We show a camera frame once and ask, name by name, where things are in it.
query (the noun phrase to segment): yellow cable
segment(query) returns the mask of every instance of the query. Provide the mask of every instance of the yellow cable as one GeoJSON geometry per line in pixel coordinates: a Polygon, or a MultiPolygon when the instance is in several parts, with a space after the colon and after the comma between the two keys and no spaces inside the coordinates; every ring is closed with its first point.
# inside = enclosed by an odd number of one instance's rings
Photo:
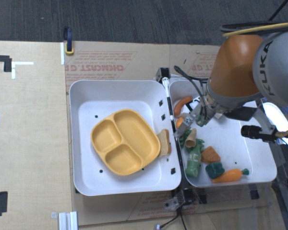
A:
{"type": "Polygon", "coordinates": [[[263,25],[263,26],[257,26],[253,28],[238,30],[230,33],[224,33],[222,36],[232,36],[232,35],[238,35],[243,33],[251,33],[251,32],[257,32],[257,31],[264,31],[264,30],[270,30],[270,29],[277,29],[277,28],[285,28],[288,27],[288,22],[286,23],[278,23],[273,25],[263,25]]]}

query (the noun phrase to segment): toy food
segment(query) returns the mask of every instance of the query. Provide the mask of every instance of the toy food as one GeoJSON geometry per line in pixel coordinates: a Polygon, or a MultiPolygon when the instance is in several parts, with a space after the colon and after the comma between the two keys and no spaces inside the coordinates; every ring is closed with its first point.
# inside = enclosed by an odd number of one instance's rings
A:
{"type": "Polygon", "coordinates": [[[219,162],[221,160],[218,153],[211,146],[202,151],[202,161],[206,163],[219,162]]]}
{"type": "Polygon", "coordinates": [[[189,127],[180,137],[179,137],[179,143],[180,147],[182,148],[184,146],[184,142],[186,141],[186,138],[191,133],[191,128],[189,127]]]}
{"type": "Polygon", "coordinates": [[[231,169],[229,171],[224,172],[220,176],[216,177],[212,180],[213,183],[218,182],[233,182],[239,180],[242,175],[248,175],[250,172],[248,169],[239,170],[239,169],[231,169]]]}
{"type": "Polygon", "coordinates": [[[183,117],[179,117],[178,119],[177,119],[177,121],[176,121],[176,128],[178,128],[180,125],[181,125],[181,123],[183,122],[183,117]]]}
{"type": "Polygon", "coordinates": [[[190,151],[188,155],[188,161],[187,161],[187,167],[185,169],[186,176],[195,178],[198,175],[198,169],[201,164],[201,148],[204,146],[203,145],[204,141],[197,139],[197,144],[194,148],[188,149],[190,151]]]}
{"type": "Polygon", "coordinates": [[[196,146],[196,132],[196,128],[191,130],[191,133],[188,135],[186,141],[184,142],[186,147],[191,148],[196,146]]]}
{"type": "Polygon", "coordinates": [[[174,117],[177,117],[180,114],[183,105],[185,105],[186,103],[189,103],[191,100],[193,100],[191,96],[186,96],[182,98],[174,107],[174,110],[173,110],[174,117]]]}
{"type": "Polygon", "coordinates": [[[163,157],[171,153],[171,145],[169,143],[169,132],[167,129],[163,129],[158,135],[161,143],[161,150],[158,157],[163,157]]]}
{"type": "Polygon", "coordinates": [[[205,169],[211,179],[214,179],[225,172],[225,169],[223,168],[223,165],[220,162],[212,162],[208,164],[205,169]]]}

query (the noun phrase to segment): teal toy vegetable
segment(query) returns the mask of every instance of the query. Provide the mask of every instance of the teal toy vegetable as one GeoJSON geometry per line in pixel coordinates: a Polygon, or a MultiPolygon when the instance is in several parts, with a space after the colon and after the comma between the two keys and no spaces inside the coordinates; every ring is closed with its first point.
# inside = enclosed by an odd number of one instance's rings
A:
{"type": "Polygon", "coordinates": [[[225,169],[220,162],[212,162],[208,164],[205,169],[211,179],[214,179],[225,172],[225,169]]]}
{"type": "Polygon", "coordinates": [[[204,147],[204,141],[201,139],[197,139],[197,144],[193,147],[189,153],[187,167],[185,169],[185,173],[187,177],[195,178],[198,175],[198,169],[201,165],[201,149],[204,147]]]}

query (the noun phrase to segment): orange toy carrot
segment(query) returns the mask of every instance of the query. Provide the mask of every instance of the orange toy carrot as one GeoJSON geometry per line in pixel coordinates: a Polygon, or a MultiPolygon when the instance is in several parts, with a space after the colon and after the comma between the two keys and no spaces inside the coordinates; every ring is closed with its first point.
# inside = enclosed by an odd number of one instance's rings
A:
{"type": "Polygon", "coordinates": [[[213,183],[218,182],[233,182],[239,180],[243,174],[248,175],[250,172],[248,169],[239,170],[239,169],[231,169],[229,171],[225,171],[223,174],[219,175],[215,179],[212,180],[213,183]]]}
{"type": "Polygon", "coordinates": [[[180,114],[180,111],[186,103],[189,103],[192,99],[191,96],[186,96],[182,98],[174,107],[173,112],[174,112],[174,117],[177,117],[180,114]]]}

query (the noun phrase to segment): toy bread slice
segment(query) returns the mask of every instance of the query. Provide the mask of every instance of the toy bread slice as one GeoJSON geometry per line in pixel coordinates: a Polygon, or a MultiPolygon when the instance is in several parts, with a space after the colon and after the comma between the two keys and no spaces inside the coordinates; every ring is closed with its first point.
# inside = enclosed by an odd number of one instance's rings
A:
{"type": "Polygon", "coordinates": [[[158,155],[160,158],[171,153],[171,145],[169,143],[169,132],[167,129],[163,129],[157,136],[161,143],[161,150],[158,155]]]}
{"type": "Polygon", "coordinates": [[[221,160],[218,153],[211,146],[207,147],[204,151],[202,151],[201,155],[202,161],[206,163],[219,162],[221,160]]]}

